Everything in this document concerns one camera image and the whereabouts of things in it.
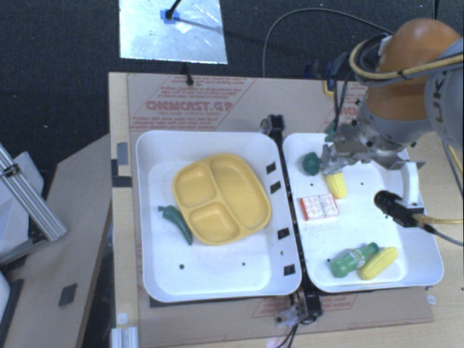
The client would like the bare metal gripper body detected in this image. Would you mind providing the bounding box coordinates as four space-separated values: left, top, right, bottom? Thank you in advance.
331 120 410 169

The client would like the green plastic bottle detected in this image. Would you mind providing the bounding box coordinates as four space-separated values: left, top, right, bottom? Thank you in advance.
328 241 381 279

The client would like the black cylinder on white bracket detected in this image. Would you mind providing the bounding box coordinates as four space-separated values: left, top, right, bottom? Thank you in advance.
373 159 426 228

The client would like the black block with thin wires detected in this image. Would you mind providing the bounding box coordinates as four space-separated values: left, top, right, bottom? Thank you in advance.
260 114 286 138
302 291 323 324

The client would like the brown cardboard board red print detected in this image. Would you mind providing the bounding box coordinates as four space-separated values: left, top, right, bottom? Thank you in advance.
126 72 435 348

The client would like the yellow corn cob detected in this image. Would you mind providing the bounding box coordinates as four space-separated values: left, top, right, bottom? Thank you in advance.
326 170 348 200
357 246 399 281

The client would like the yellow divided plate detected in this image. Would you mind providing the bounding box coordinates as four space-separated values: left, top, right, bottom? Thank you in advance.
171 152 273 247

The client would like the green chili pepper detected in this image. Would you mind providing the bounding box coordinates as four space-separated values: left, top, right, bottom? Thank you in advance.
157 204 194 247

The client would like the red and white packet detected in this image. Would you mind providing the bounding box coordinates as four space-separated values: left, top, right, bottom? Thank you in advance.
298 194 340 222

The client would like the white plastic tray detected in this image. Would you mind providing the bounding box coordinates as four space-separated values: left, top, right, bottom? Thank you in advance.
135 129 303 304
281 132 445 294

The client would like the thin black rod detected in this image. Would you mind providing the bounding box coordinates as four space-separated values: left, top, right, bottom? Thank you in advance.
274 135 311 294

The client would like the dark green broccoli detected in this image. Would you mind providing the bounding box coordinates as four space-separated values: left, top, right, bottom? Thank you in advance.
302 152 323 176

